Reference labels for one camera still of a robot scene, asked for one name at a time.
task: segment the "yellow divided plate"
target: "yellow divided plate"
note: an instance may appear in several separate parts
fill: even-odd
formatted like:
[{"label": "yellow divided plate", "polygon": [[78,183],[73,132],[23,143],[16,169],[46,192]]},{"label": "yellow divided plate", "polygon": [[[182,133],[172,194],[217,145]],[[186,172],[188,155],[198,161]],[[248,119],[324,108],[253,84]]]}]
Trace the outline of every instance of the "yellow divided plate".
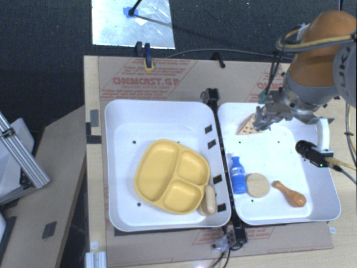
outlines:
[{"label": "yellow divided plate", "polygon": [[168,212],[191,213],[200,205],[210,167],[200,154],[170,140],[152,142],[135,175],[141,198]]}]

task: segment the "blue bottle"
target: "blue bottle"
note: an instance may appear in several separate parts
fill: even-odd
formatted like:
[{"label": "blue bottle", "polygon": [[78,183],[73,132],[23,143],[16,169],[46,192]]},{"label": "blue bottle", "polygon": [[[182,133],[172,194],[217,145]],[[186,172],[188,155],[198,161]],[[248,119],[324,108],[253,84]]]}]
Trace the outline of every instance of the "blue bottle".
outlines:
[{"label": "blue bottle", "polygon": [[233,187],[234,194],[244,194],[247,192],[247,185],[245,183],[245,171],[239,162],[239,155],[232,154],[232,166],[230,168],[230,180]]}]

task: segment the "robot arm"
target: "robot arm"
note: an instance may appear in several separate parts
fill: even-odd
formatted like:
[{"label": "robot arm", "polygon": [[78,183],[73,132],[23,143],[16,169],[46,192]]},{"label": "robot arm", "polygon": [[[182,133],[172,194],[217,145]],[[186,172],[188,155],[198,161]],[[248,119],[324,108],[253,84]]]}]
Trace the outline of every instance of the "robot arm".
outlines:
[{"label": "robot arm", "polygon": [[297,54],[283,86],[268,92],[264,106],[257,107],[257,131],[293,117],[315,124],[319,119],[314,111],[339,95],[356,107],[355,30],[356,18],[342,11],[327,11],[299,32],[288,34],[302,36],[301,44],[286,45],[278,40],[277,49]]}]

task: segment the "black connector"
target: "black connector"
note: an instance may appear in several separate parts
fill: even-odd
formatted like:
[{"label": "black connector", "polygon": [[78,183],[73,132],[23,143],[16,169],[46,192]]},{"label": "black connector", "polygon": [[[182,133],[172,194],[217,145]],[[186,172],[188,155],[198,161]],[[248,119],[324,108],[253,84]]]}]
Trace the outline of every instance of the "black connector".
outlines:
[{"label": "black connector", "polygon": [[308,159],[310,163],[317,167],[328,167],[329,163],[325,160],[327,157],[333,157],[333,152],[319,152],[315,144],[304,140],[298,141],[295,150],[304,158]]}]

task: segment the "wooden spoon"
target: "wooden spoon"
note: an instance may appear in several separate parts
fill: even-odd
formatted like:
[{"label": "wooden spoon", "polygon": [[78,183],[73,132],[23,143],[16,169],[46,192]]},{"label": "wooden spoon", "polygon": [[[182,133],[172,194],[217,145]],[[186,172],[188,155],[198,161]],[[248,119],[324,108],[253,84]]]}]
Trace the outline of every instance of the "wooden spoon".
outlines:
[{"label": "wooden spoon", "polygon": [[286,186],[284,186],[280,181],[275,181],[272,186],[276,189],[281,190],[286,197],[288,198],[289,202],[291,205],[294,207],[303,207],[306,204],[306,198],[303,196],[303,194],[298,193],[294,190],[288,189]]}]

